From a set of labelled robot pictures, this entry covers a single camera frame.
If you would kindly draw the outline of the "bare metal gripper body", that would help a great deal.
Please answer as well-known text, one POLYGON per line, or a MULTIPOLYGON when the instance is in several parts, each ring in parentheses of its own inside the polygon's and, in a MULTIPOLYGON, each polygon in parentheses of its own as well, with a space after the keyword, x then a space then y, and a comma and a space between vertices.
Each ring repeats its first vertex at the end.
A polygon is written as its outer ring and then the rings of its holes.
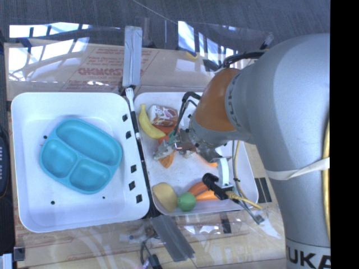
POLYGON ((195 152, 201 156, 206 162, 214 163, 222 158, 222 155, 216 151, 217 146, 205 142, 195 135, 192 129, 179 129, 179 131, 172 131, 169 142, 172 147, 183 154, 195 152))

